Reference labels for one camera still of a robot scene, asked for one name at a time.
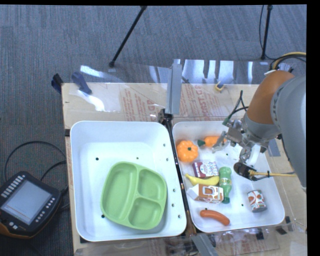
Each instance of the yellow banana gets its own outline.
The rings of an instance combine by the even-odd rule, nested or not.
[[[212,176],[210,178],[198,178],[198,177],[190,176],[188,173],[186,173],[184,176],[186,176],[190,180],[193,186],[197,184],[215,186],[219,183],[219,180],[220,180],[219,176]]]

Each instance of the green bottle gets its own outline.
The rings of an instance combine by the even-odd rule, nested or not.
[[[227,166],[221,167],[219,169],[219,186],[223,188],[223,201],[224,204],[230,203],[229,193],[232,188],[231,181],[231,169]]]

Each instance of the gray carpet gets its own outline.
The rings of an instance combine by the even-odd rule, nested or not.
[[[139,81],[139,67],[141,73],[147,66],[169,68],[174,59],[259,62],[267,17],[267,6],[263,12],[262,7],[148,6],[115,62],[120,67],[134,65],[137,77],[131,72],[121,80]],[[28,171],[39,178],[51,165],[65,159],[54,146],[33,143],[19,148],[4,170],[9,154],[28,141],[46,141],[65,151],[61,95],[51,86],[52,77],[58,73],[64,82],[71,82],[72,73],[81,66],[108,73],[109,62],[140,9],[120,5],[0,5],[1,173],[6,171],[10,177]],[[307,5],[273,5],[265,61],[306,52],[306,48]],[[288,63],[294,74],[306,73],[303,61],[290,59]],[[96,81],[94,77],[86,79]],[[43,181],[63,189],[68,182],[66,171],[66,165],[61,164]],[[62,203],[68,201],[65,195]],[[70,210],[57,213],[31,240],[0,235],[0,255],[73,255]]]

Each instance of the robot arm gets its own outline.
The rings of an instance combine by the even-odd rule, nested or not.
[[[226,138],[241,147],[239,161],[255,164],[258,153],[281,135],[288,160],[303,188],[307,188],[306,76],[283,70],[269,73],[257,88],[241,120],[229,121]]]

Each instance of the hot dog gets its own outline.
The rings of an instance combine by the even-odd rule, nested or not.
[[[230,224],[230,219],[228,219],[225,215],[222,213],[215,211],[215,210],[201,210],[200,216],[204,218],[212,218],[219,222],[221,222],[223,225],[227,226]]]

